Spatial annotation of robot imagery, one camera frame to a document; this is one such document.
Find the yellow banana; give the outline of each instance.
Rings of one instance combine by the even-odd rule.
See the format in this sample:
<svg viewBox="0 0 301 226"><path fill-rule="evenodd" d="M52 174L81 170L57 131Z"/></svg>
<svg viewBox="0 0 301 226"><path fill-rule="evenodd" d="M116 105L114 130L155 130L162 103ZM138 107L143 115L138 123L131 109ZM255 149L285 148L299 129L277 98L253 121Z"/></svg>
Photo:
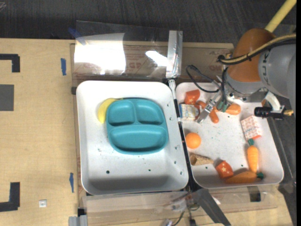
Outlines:
<svg viewBox="0 0 301 226"><path fill-rule="evenodd" d="M97 111L97 117L101 124L103 124L105 122L105 116L106 116L108 107L110 106L110 104L112 104L116 100L119 100L119 99L114 99L114 98L106 99L99 106L98 111Z"/></svg>

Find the wooden table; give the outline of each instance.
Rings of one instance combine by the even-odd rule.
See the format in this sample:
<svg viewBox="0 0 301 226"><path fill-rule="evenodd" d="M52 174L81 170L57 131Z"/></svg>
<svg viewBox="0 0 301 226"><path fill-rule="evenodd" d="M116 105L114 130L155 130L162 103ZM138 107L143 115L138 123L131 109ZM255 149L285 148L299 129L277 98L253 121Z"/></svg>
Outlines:
<svg viewBox="0 0 301 226"><path fill-rule="evenodd" d="M14 111L0 111L0 202L8 202L10 183L20 182L20 207L0 212L0 225L67 226L68 218L77 215L71 44L73 40L0 39L0 54L18 54L21 60L19 73L12 73L11 61L0 60L0 84L14 85ZM66 60L66 75L61 58ZM47 200L47 206L39 207L39 200ZM233 225L292 225L278 190L275 202L273 209L226 213L226 217ZM196 221L213 223L208 216ZM178 225L189 224L183 219Z"/></svg>

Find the blue plate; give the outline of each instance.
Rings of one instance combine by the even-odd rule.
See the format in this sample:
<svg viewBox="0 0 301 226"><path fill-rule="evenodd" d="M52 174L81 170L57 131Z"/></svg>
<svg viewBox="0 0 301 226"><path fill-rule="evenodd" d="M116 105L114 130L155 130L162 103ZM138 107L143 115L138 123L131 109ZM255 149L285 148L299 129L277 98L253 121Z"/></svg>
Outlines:
<svg viewBox="0 0 301 226"><path fill-rule="evenodd" d="M120 153L155 153L168 142L163 111L148 99L113 102L106 113L106 126L111 146Z"/></svg>

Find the gray square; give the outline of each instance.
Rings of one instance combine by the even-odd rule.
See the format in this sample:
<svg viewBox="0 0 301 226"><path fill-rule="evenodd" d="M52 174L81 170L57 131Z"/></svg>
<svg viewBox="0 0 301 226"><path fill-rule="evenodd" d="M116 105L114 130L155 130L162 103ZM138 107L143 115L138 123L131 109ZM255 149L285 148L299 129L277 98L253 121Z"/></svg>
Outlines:
<svg viewBox="0 0 301 226"><path fill-rule="evenodd" d="M0 85L0 111L14 110L14 85Z"/></svg>

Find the orange fruit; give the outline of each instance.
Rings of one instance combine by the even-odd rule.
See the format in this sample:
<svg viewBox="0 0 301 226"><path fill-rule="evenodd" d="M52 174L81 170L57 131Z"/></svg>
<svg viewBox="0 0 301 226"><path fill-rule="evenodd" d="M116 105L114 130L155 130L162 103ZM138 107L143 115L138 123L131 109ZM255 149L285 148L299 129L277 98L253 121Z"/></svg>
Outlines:
<svg viewBox="0 0 301 226"><path fill-rule="evenodd" d="M186 146L195 149L201 145L202 139L198 133L190 132L185 137Z"/></svg>

